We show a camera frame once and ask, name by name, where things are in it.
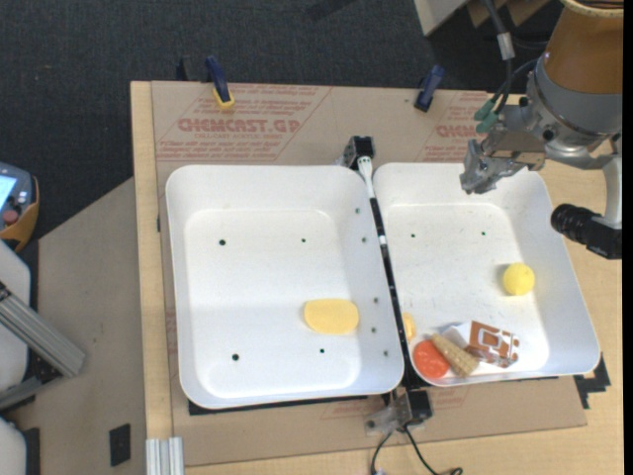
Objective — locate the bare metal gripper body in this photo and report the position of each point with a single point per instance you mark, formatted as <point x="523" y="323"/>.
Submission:
<point x="519" y="144"/>

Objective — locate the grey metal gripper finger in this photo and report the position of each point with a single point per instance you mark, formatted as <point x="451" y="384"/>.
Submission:
<point x="471" y="171"/>
<point x="497" y="170"/>

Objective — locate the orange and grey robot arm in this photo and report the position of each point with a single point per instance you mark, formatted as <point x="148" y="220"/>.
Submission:
<point x="583" y="42"/>

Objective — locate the white plastic tray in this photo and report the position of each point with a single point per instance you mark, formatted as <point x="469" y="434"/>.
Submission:
<point x="267" y="275"/>
<point x="460" y="265"/>

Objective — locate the yellow ball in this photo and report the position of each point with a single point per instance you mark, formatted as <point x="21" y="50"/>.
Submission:
<point x="518" y="279"/>

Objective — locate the thin black and white rod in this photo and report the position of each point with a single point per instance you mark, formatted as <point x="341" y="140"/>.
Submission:
<point x="382" y="238"/>

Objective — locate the small yellow toy piece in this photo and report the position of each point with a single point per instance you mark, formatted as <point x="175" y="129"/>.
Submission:
<point x="408" y="325"/>

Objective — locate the white and brown packet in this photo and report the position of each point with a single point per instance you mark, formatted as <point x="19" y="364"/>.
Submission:
<point x="492" y="342"/>

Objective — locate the brown cardboard board, red print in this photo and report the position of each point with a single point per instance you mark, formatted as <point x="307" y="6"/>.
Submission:
<point x="297" y="117"/>

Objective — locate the tan waffle cone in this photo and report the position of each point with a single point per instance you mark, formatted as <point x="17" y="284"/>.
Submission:
<point x="457" y="356"/>

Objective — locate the orange round disc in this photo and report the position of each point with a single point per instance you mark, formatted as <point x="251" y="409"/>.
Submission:
<point x="429" y="360"/>

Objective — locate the yellow oval potato chip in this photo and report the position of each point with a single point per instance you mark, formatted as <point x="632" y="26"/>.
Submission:
<point x="331" y="316"/>

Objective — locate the black cylinder on white bracket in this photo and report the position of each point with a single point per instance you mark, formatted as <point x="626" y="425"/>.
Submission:
<point x="588" y="230"/>

